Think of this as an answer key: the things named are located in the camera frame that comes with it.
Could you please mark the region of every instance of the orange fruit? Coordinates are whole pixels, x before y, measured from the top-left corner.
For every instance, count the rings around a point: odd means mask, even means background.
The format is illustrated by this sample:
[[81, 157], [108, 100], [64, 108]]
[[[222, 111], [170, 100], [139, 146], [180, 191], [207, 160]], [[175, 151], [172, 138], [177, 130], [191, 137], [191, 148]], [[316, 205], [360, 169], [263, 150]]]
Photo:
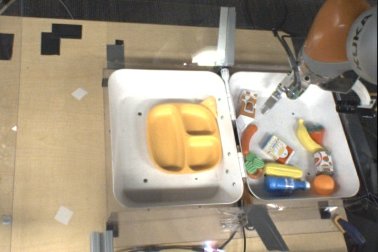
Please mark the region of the orange fruit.
[[320, 195], [330, 195], [335, 189], [335, 182], [327, 174], [319, 174], [315, 177], [312, 186], [316, 193]]

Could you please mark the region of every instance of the white square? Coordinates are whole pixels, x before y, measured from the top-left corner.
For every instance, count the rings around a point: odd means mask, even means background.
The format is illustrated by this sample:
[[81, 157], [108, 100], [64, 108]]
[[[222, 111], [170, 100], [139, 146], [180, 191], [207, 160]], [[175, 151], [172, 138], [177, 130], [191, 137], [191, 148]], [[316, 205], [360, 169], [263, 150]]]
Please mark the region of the white square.
[[58, 212], [55, 215], [55, 219], [64, 225], [68, 225], [73, 215], [73, 211], [69, 210], [65, 206], [60, 206]]
[[81, 100], [87, 93], [88, 93], [88, 91], [79, 87], [77, 90], [75, 90], [72, 93], [72, 96], [74, 96], [77, 100]]

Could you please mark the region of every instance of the wooden table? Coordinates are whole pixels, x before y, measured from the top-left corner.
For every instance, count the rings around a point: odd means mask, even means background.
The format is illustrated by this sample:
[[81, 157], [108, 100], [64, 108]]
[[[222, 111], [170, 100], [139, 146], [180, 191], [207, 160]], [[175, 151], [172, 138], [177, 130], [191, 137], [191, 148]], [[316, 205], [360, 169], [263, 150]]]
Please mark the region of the wooden table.
[[[53, 23], [82, 25], [82, 38], [61, 39], [60, 55], [41, 55], [41, 33], [51, 32]], [[216, 46], [218, 29], [0, 17], [0, 33], [15, 35], [12, 60], [0, 61], [0, 214], [13, 216], [11, 225], [0, 225], [0, 251], [90, 251], [90, 233], [104, 232], [107, 221], [106, 46], [123, 40], [131, 64], [183, 64]], [[288, 69], [282, 47], [264, 31], [236, 31], [236, 62]], [[88, 92], [81, 100], [71, 95], [78, 88]], [[73, 211], [67, 225], [54, 219], [61, 206]], [[346, 251], [343, 235], [320, 218], [316, 202], [284, 206], [289, 211], [272, 218], [291, 251]], [[346, 217], [340, 200], [330, 206]], [[170, 238], [165, 223], [155, 235], [135, 229], [126, 242]], [[144, 224], [153, 225], [148, 217]], [[218, 224], [212, 226], [219, 234]], [[188, 225], [190, 232], [201, 230]], [[255, 231], [247, 237], [248, 251], [265, 251]], [[238, 234], [227, 251], [242, 247]]]

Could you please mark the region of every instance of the wooden surface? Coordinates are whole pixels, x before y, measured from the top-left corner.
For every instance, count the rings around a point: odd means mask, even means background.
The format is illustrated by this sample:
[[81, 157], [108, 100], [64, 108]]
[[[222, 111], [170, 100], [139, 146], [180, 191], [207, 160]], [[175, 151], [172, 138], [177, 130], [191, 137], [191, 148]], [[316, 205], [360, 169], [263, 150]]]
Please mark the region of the wooden surface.
[[[83, 37], [81, 40], [62, 39], [60, 56], [41, 55], [41, 32], [51, 32], [52, 23], [82, 24]], [[0, 126], [13, 127], [16, 121], [18, 126], [17, 132], [7, 130], [9, 137], [1, 137], [0, 142], [9, 142], [6, 154], [2, 150], [4, 157], [12, 162], [15, 154], [14, 180], [13, 166], [9, 165], [9, 180], [1, 177], [0, 182], [0, 193], [8, 193], [7, 198], [3, 198], [8, 208], [0, 208], [1, 215], [9, 211], [13, 214], [11, 226], [0, 226], [0, 251], [90, 251], [90, 233], [104, 231], [107, 220], [102, 88], [106, 44], [114, 44], [115, 39], [124, 40], [129, 63], [182, 64], [190, 62], [196, 51], [215, 47], [218, 31], [0, 17], [0, 32], [15, 34], [15, 57], [11, 61], [0, 61], [3, 78], [0, 91], [5, 96], [0, 104]], [[236, 61], [287, 67], [285, 53], [270, 32], [237, 30]], [[80, 87], [88, 94], [77, 100], [71, 94]], [[18, 111], [7, 109], [10, 101], [13, 106], [18, 102]], [[60, 206], [73, 211], [68, 225], [54, 219]], [[346, 251], [342, 234], [330, 220], [320, 219], [316, 205], [294, 203], [285, 207], [286, 211], [273, 211], [272, 218], [291, 251]], [[345, 216], [341, 201], [336, 207], [338, 214]], [[149, 221], [149, 217], [143, 222], [136, 220], [135, 231], [125, 235], [127, 243], [148, 244], [157, 240], [153, 239], [156, 235], [159, 238], [172, 235], [168, 224], [173, 220]], [[154, 227], [155, 233], [147, 234], [143, 225], [152, 233]], [[209, 225], [211, 227], [213, 232], [220, 233], [217, 220]], [[201, 229], [194, 231], [188, 225], [187, 232], [201, 233]], [[227, 236], [228, 233], [220, 234], [218, 239]], [[265, 250], [255, 231], [248, 231], [247, 236], [247, 251]], [[180, 242], [180, 238], [171, 239]], [[238, 234], [227, 245], [227, 251], [240, 251], [242, 245]]]

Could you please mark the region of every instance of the gray bracket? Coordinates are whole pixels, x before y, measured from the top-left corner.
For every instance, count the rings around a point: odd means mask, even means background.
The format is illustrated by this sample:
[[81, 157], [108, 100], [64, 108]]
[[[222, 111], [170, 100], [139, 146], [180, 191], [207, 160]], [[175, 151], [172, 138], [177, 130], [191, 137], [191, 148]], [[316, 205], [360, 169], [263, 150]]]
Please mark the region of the gray bracket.
[[233, 66], [235, 54], [235, 8], [220, 8], [216, 66]]
[[90, 252], [114, 252], [113, 231], [92, 232], [90, 235]]

